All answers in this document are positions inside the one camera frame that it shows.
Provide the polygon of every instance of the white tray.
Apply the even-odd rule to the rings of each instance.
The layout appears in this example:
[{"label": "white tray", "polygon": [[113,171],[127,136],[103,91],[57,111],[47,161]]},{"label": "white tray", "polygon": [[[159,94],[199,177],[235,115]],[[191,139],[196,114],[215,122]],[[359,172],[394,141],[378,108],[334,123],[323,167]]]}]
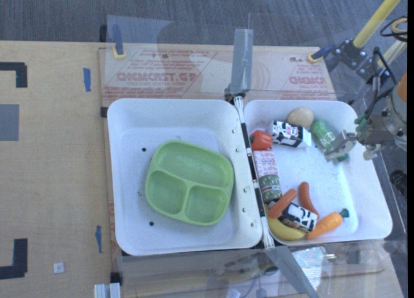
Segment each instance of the white tray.
[{"label": "white tray", "polygon": [[[348,104],[340,101],[306,100],[254,100],[246,104],[244,114],[248,134],[265,130],[271,120],[285,121],[297,107],[305,106],[322,119],[335,132],[345,129],[355,132],[357,115]],[[391,233],[393,223],[384,193],[372,160],[364,160],[365,148],[356,144],[348,159],[340,163],[327,162],[314,145],[292,148],[273,146],[282,192],[297,189],[302,181],[310,185],[312,203],[320,217],[347,208],[350,217],[330,233],[312,240],[286,241],[274,238],[289,246],[345,242],[350,240],[382,239]]]},{"label": "white tray", "polygon": [[[221,100],[121,99],[107,113],[113,174],[115,234],[130,255],[255,246],[263,229],[236,109]],[[144,185],[157,147],[179,139],[231,161],[235,186],[224,218],[197,226],[166,217],[146,201]]]}]

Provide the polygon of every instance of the red pepper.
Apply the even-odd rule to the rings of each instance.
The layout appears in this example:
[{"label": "red pepper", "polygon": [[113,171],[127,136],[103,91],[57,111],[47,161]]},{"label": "red pepper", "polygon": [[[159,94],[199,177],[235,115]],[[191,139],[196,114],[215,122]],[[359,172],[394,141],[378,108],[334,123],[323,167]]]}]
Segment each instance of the red pepper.
[{"label": "red pepper", "polygon": [[267,150],[272,147],[272,135],[265,133],[264,131],[254,131],[249,139],[253,151]]}]

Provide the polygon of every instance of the toy banana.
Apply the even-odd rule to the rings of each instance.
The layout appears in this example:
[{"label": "toy banana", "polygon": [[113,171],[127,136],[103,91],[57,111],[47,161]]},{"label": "toy banana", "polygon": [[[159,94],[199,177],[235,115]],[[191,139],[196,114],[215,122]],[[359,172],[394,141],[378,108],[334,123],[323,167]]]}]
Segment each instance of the toy banana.
[{"label": "toy banana", "polygon": [[305,236],[305,233],[299,229],[291,228],[280,222],[278,218],[267,217],[269,228],[273,234],[284,240],[298,240]]}]

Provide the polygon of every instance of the yellow pole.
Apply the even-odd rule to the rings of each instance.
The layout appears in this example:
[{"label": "yellow pole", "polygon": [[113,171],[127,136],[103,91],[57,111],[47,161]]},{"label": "yellow pole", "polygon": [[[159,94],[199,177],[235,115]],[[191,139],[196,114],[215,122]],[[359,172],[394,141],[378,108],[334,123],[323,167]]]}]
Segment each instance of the yellow pole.
[{"label": "yellow pole", "polygon": [[353,45],[357,48],[362,48],[399,2],[400,0],[384,0],[365,27],[355,37]]},{"label": "yellow pole", "polygon": [[[391,64],[395,58],[397,58],[403,51],[407,48],[407,43],[401,42],[396,40],[384,53],[384,59],[386,60],[387,64]],[[378,60],[377,63],[378,68],[384,69],[385,66],[381,60]]]}]

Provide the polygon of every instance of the potato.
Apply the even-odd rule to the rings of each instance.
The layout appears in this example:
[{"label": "potato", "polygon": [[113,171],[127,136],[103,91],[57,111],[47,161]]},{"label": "potato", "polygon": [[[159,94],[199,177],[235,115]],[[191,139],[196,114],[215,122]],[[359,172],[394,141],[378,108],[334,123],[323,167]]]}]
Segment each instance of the potato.
[{"label": "potato", "polygon": [[291,125],[300,125],[306,129],[310,128],[314,119],[312,110],[308,107],[298,107],[294,109],[287,117],[287,123]]}]

